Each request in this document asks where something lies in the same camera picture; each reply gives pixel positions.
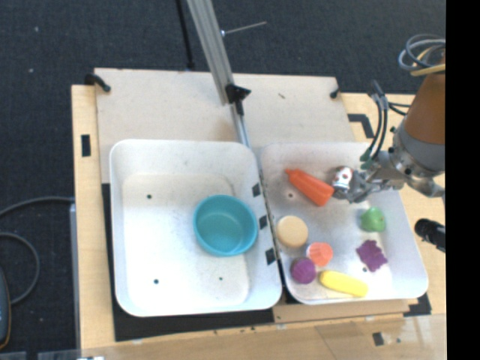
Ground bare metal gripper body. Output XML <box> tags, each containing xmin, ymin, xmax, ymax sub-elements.
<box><xmin>358</xmin><ymin>148</ymin><xmax>446</xmax><ymax>199</ymax></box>

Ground red and white small can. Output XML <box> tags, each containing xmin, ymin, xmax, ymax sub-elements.
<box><xmin>331</xmin><ymin>166</ymin><xmax>355</xmax><ymax>193</ymax></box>

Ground white plastic tray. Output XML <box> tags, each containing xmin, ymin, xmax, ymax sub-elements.
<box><xmin>257</xmin><ymin>142</ymin><xmax>430</xmax><ymax>306</ymax></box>
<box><xmin>109</xmin><ymin>139</ymin><xmax>284</xmax><ymax>318</ymax></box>

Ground green round toy fruit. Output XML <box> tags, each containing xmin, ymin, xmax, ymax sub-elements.
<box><xmin>360</xmin><ymin>206</ymin><xmax>387</xmax><ymax>233</ymax></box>

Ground orange carrot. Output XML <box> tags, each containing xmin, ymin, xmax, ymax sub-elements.
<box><xmin>284</xmin><ymin>168</ymin><xmax>335</xmax><ymax>207</ymax></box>

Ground orange ridged toy cup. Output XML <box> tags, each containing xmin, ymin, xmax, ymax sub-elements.
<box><xmin>305</xmin><ymin>241</ymin><xmax>335</xmax><ymax>268</ymax></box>

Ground purple grapes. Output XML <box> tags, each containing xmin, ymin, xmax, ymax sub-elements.
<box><xmin>355</xmin><ymin>239</ymin><xmax>389</xmax><ymax>273</ymax></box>

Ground tan round biscuit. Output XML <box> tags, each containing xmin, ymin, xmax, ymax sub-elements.
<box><xmin>276</xmin><ymin>215</ymin><xmax>310</xmax><ymax>249</ymax></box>

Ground purple round toy fruit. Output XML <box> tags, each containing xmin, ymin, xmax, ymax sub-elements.
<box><xmin>289</xmin><ymin>256</ymin><xmax>317</xmax><ymax>286</ymax></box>

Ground yellow banana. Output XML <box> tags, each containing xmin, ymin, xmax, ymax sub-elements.
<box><xmin>318</xmin><ymin>270</ymin><xmax>370</xmax><ymax>299</ymax></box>

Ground blue bowl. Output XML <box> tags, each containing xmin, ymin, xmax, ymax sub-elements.
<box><xmin>192</xmin><ymin>194</ymin><xmax>260</xmax><ymax>257</ymax></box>

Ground pale wood board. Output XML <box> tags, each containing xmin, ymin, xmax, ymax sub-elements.
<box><xmin>92</xmin><ymin>67</ymin><xmax>412</xmax><ymax>324</ymax></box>

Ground black cylinder on white bracket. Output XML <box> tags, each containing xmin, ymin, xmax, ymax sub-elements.
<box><xmin>414</xmin><ymin>218</ymin><xmax>446</xmax><ymax>254</ymax></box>

